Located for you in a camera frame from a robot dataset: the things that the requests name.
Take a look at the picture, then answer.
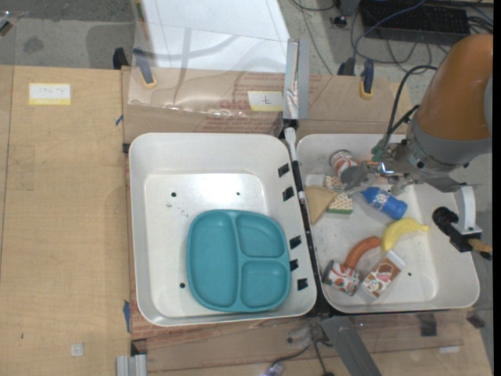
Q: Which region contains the white plastic tray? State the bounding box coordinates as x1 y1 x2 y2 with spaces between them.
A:
128 132 318 327
296 133 481 315

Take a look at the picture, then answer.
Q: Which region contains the blue bottle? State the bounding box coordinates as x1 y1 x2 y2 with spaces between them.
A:
359 186 409 221

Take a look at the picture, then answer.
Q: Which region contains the black cylinder on white bracket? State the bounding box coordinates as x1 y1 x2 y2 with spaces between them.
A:
431 185 484 254

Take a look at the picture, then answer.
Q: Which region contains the orange sausage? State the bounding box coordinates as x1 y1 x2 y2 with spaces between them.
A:
344 236 382 270

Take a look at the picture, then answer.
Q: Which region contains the thin black and white rod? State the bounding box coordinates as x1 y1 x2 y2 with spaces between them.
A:
283 127 319 289

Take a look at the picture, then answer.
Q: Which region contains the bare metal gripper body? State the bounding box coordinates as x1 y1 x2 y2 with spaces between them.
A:
377 141 467 193

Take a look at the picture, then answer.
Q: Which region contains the brown cardboard board red print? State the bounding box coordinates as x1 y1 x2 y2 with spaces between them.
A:
121 66 490 372

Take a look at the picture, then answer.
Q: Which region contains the orange and white can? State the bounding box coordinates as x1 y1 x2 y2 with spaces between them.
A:
330 149 359 178

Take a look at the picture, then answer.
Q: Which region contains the brown and white carton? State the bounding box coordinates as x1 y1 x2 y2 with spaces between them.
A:
359 249 407 299

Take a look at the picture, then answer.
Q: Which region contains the yellow banana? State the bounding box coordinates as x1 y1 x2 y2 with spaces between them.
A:
380 216 430 253

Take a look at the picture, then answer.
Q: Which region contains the green and white patterned carton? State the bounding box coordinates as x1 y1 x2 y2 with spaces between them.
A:
324 175 355 216

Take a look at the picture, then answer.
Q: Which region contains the red and white can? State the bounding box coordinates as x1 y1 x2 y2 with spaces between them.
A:
321 260 362 298

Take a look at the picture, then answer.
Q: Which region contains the tan bread slice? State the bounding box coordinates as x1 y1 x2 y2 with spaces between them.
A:
305 185 339 225

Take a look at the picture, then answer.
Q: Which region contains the blue divided plate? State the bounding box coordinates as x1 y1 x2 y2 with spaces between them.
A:
186 208 292 313

